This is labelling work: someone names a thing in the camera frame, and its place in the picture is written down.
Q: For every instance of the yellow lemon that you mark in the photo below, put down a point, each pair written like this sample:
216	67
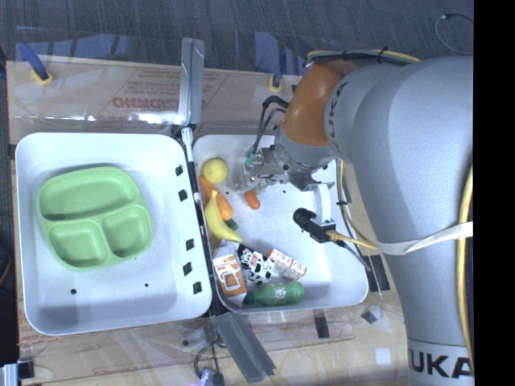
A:
215	170

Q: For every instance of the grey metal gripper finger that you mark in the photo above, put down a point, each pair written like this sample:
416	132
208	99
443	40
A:
244	185
263	185

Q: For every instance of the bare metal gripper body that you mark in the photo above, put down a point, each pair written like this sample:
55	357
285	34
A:
273	167

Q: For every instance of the black cylinder on white bracket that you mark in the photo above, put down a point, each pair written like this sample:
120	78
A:
311	223

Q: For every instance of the orange carrot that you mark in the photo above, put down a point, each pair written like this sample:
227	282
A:
223	207

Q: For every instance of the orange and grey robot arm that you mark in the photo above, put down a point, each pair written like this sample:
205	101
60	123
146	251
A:
402	155

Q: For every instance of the black and white cow-print carton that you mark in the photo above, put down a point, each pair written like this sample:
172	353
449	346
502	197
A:
255	264

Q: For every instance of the orange sausage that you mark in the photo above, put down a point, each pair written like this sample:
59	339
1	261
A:
252	200

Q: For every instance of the yellow banana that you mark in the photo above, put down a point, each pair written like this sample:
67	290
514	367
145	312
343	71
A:
215	219

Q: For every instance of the green bottle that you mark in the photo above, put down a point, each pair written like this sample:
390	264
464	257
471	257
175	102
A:
277	294

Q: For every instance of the red and white carton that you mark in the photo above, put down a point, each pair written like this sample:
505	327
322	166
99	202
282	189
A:
287	264

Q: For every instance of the green divided plate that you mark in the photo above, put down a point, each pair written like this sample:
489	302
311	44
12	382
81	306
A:
92	219

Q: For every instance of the white plastic tray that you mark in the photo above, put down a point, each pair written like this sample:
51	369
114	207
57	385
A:
120	304
281	231

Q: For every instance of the brown cardboard board red print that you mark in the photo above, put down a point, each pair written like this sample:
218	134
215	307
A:
100	91

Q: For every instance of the orange and white carton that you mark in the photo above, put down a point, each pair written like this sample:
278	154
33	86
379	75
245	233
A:
229	276

